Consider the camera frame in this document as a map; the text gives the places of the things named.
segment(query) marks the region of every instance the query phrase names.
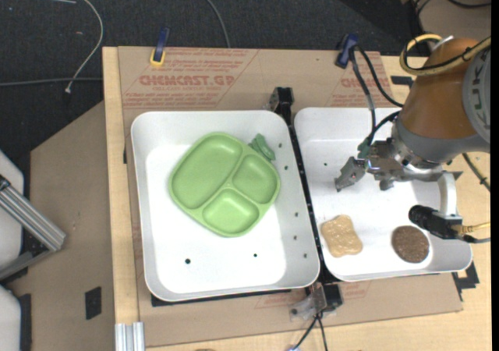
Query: bread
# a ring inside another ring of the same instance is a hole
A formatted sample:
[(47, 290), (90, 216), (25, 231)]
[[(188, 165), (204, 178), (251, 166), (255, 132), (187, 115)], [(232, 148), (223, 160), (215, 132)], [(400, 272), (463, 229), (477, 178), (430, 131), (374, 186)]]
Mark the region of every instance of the bread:
[(357, 236), (352, 219), (348, 215), (339, 215), (325, 222), (320, 227), (320, 232), (333, 257), (355, 255), (362, 251), (362, 241)]

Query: silver metal bar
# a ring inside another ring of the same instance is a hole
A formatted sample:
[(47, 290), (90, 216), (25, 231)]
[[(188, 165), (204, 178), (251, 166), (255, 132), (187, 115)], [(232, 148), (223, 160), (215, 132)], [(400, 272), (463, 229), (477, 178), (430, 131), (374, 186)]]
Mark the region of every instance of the silver metal bar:
[(38, 212), (33, 205), (0, 175), (0, 207), (3, 207), (50, 251), (58, 251), (65, 233)]
[(0, 269), (0, 281), (41, 260), (50, 253), (51, 251), (45, 251), (39, 253), (36, 257), (33, 257), (30, 252), (22, 253), (14, 261), (11, 261), (3, 269)]
[(115, 351), (145, 351), (143, 322), (115, 325)]
[(440, 212), (444, 217), (458, 215), (458, 193), (455, 188), (455, 177), (451, 172), (445, 172), (438, 179), (440, 190)]

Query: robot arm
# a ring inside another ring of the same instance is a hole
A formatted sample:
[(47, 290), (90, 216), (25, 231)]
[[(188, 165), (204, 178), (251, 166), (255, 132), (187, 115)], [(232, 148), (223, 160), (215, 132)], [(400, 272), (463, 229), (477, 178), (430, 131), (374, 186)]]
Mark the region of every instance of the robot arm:
[[(428, 38), (435, 40), (434, 35), (423, 35), (424, 40)], [(386, 118), (393, 122), (391, 136), (373, 142), (371, 133), (334, 184), (340, 191), (366, 172), (380, 182), (381, 190), (390, 189), (395, 182), (439, 181), (443, 183), (441, 210), (415, 206), (409, 218), (440, 237), (462, 238), (462, 220), (448, 213), (445, 201), (455, 193), (453, 185), (460, 172), (446, 172), (443, 164), (470, 151), (490, 153), (490, 38), (480, 43), (472, 39), (440, 41), (424, 67), (412, 69), (407, 66), (406, 53), (416, 42), (409, 42), (401, 55), (402, 68), (416, 74), (416, 80), (402, 110)]]

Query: cracker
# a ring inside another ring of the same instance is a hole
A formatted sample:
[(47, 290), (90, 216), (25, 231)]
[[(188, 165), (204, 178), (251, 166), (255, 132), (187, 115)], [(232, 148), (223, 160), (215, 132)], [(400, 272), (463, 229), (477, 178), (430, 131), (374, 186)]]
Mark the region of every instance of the cracker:
[(430, 253), (428, 238), (411, 225), (397, 227), (391, 235), (391, 245), (402, 260), (414, 264), (424, 261)]
[(325, 222), (320, 227), (320, 232), (333, 257), (355, 255), (362, 251), (362, 241), (357, 236), (352, 219), (348, 215), (339, 215)]

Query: gray carpet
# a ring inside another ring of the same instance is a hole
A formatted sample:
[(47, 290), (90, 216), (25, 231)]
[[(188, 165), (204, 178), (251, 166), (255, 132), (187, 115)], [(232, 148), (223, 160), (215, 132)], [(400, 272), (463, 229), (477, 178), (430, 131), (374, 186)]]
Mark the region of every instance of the gray carpet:
[[(151, 46), (161, 25), (171, 46), (225, 47), (205, 0), (90, 0), (106, 46)], [(398, 0), (212, 0), (233, 48), (335, 49), (354, 32), (366, 50), (398, 54), (414, 34), (414, 12)], [(85, 3), (0, 0), (0, 83), (72, 76), (99, 36)], [(100, 52), (81, 76), (101, 76)], [(0, 87), (0, 150), (13, 161), (102, 100), (101, 83)]]

